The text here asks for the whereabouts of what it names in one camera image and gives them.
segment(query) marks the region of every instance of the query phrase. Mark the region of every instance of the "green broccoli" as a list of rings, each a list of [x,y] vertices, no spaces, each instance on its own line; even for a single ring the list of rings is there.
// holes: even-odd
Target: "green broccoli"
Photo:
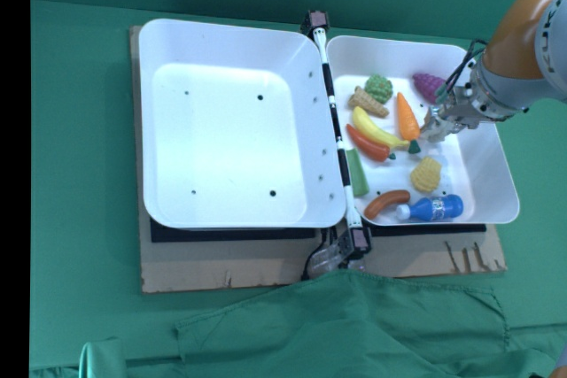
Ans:
[[[380,74],[372,74],[366,80],[364,90],[382,104],[385,104],[393,94],[392,82]]]

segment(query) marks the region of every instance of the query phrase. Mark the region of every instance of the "yellow banana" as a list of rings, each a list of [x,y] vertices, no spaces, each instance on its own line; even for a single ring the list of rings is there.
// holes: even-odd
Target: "yellow banana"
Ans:
[[[409,141],[401,140],[397,136],[377,126],[366,111],[358,105],[353,109],[353,123],[356,128],[371,141],[383,143],[390,147],[390,149],[407,148],[409,146]]]

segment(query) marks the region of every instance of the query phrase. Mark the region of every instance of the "blue bottle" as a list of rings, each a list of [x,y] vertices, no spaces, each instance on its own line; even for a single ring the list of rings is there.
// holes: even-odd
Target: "blue bottle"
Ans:
[[[462,214],[462,199],[455,194],[443,197],[424,197],[414,205],[400,204],[396,215],[400,220],[418,218],[420,220],[443,220],[456,218]]]

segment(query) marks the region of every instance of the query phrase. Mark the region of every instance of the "brown sausage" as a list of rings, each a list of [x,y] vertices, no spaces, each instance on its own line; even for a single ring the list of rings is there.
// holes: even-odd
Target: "brown sausage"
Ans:
[[[409,202],[409,192],[405,189],[391,190],[380,194],[364,209],[364,216],[374,219],[379,212],[391,204],[405,204]]]

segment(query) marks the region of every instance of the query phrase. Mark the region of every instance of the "bottle label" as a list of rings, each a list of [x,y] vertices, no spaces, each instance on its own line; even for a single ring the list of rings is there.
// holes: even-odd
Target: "bottle label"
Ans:
[[[431,200],[431,220],[441,220],[445,218],[445,204],[440,198],[433,198]]]

